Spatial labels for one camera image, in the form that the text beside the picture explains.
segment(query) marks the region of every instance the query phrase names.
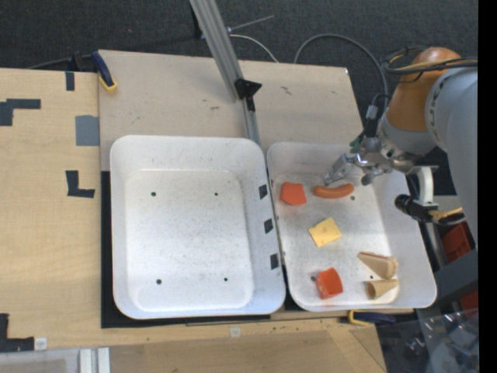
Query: table surface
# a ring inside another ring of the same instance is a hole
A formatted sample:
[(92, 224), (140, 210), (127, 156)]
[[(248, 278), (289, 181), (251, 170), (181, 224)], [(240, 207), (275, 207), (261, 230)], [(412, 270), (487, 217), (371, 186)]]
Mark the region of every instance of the table surface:
[[(41, 101), (40, 110), (14, 110), (12, 126), (0, 127), (0, 312), (9, 314), (9, 338), (46, 337), (49, 348), (70, 348), (229, 337), (233, 325), (242, 335), (327, 330), (354, 370), (366, 371), (370, 353), (337, 313), (282, 310), (267, 322), (101, 329), (100, 172), (108, 169), (112, 141), (130, 132), (244, 136), (243, 112), (213, 59), (101, 54), (118, 83), (112, 94), (94, 73), (75, 73), (70, 91), (62, 71), (0, 69), (0, 102)], [(277, 141), (347, 142), (359, 134), (346, 69), (254, 61), (241, 67), (262, 83), (255, 105), (264, 150)], [(75, 118), (82, 115), (99, 117), (101, 147), (76, 145)], [(66, 170), (78, 170), (79, 187), (95, 196), (69, 197)]]

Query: gray tape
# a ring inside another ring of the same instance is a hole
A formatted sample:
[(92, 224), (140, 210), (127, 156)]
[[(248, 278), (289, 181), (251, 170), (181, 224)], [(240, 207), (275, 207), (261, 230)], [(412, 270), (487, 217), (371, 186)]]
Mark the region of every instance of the gray tape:
[(76, 125), (76, 145), (77, 146), (99, 146), (100, 129), (99, 118), (91, 115), (77, 116)]

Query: orange sausage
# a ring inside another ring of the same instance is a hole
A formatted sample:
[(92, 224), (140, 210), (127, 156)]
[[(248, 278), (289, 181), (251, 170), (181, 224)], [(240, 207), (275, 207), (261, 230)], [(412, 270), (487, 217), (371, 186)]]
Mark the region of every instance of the orange sausage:
[(354, 185), (352, 185), (351, 183), (346, 183), (345, 185), (341, 185), (336, 188), (328, 188), (327, 186), (315, 186), (312, 192), (317, 197), (337, 199), (339, 197), (350, 195), (353, 191)]

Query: tray with objects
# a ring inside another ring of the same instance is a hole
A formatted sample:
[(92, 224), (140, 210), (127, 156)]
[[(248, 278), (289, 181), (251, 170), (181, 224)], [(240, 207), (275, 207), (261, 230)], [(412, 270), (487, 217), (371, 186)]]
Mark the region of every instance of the tray with objects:
[(362, 186), (355, 167), (324, 187), (323, 176), (348, 151), (278, 142), (267, 152), (292, 298), (312, 312), (431, 305), (436, 285), (418, 223), (394, 205), (408, 193), (405, 176), (393, 172)]
[(133, 319), (265, 315), (286, 291), (262, 149), (127, 135), (110, 151), (113, 297)]

